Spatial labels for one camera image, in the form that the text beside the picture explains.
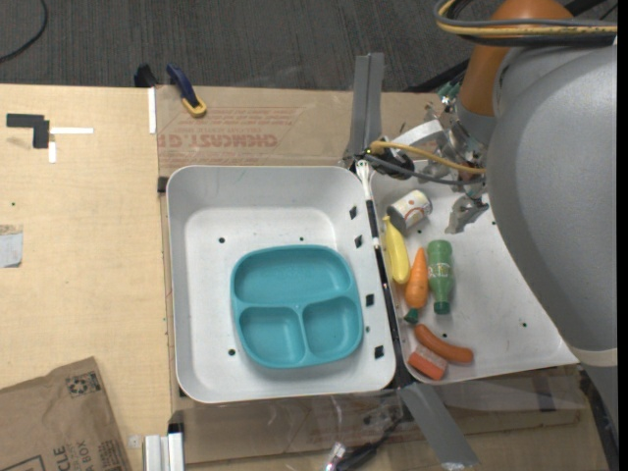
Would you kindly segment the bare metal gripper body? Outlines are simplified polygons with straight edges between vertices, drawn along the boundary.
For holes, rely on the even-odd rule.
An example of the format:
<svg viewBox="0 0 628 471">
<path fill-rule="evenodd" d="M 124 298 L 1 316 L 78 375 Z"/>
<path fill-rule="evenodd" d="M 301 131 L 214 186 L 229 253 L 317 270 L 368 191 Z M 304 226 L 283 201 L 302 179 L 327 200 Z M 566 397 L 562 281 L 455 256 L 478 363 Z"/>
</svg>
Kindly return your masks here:
<svg viewBox="0 0 628 471">
<path fill-rule="evenodd" d="M 470 136 L 450 105 L 426 105 L 426 122 L 436 122 L 438 131 L 428 138 L 432 151 L 448 161 L 469 168 L 484 168 L 486 146 Z M 486 176 L 449 167 L 451 189 L 466 195 L 482 195 L 486 189 Z"/>
</svg>

